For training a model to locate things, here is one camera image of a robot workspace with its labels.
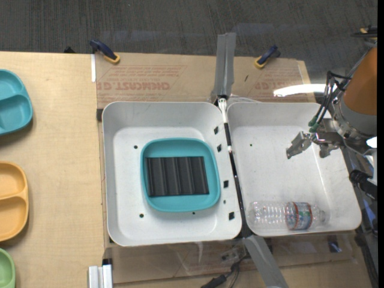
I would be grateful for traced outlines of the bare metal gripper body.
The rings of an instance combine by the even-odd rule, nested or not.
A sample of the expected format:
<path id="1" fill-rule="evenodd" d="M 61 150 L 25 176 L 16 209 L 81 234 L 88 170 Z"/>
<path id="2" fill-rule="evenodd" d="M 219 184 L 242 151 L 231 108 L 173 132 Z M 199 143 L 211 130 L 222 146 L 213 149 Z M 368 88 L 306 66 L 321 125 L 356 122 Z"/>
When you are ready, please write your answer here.
<path id="1" fill-rule="evenodd" d="M 352 127 L 348 122 L 323 118 L 321 122 L 311 126 L 312 141 L 320 145 L 321 150 L 347 148 L 353 152 L 368 152 L 369 137 Z"/>

